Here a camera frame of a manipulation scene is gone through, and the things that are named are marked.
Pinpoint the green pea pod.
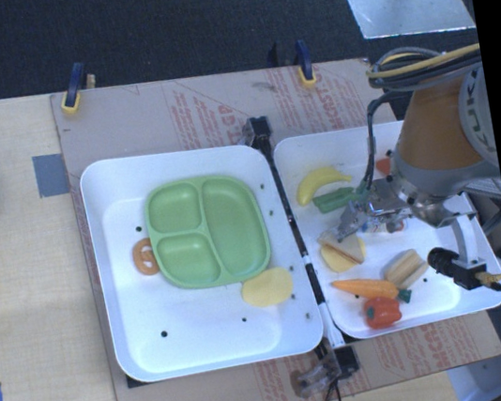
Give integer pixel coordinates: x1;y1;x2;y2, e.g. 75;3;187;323
310;184;361;216

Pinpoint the brown cardboard board, red print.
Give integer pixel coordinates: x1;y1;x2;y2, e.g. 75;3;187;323
50;27;501;401

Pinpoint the red strawberry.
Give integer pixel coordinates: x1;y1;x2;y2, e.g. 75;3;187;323
373;155;395;177

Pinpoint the white plastic tray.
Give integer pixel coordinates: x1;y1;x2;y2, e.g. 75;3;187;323
270;105;501;350
76;128;329;389

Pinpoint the yellow taco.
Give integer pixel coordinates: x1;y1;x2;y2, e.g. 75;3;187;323
315;225;370;277

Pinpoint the green divided plate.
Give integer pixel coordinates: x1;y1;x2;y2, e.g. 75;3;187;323
139;166;277;298

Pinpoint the yellow banana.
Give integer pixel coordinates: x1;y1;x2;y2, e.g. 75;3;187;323
292;162;357;208

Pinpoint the cream sandwich biscuit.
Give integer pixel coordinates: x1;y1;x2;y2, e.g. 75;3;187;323
378;245;434;294

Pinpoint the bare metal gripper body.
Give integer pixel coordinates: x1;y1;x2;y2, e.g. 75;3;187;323
362;171;430;230

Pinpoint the orange bell pepper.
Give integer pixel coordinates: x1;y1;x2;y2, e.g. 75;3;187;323
360;292;405;332

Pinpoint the black cylinder on white bracket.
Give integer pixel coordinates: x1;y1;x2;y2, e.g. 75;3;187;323
419;209;493;299

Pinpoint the thin black and white rod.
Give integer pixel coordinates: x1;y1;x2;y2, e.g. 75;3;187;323
252;126;347;357

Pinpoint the orange carrot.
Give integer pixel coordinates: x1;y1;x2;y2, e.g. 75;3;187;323
329;268;415;316

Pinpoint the orange pretzel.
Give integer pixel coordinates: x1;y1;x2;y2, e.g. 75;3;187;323
129;236;162;279

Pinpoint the pale yellow potato chip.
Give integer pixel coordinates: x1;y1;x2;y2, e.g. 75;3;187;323
237;263;298;312

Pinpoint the black block with thin wires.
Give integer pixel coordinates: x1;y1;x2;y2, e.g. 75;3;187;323
239;114;274;150
287;343;365;401

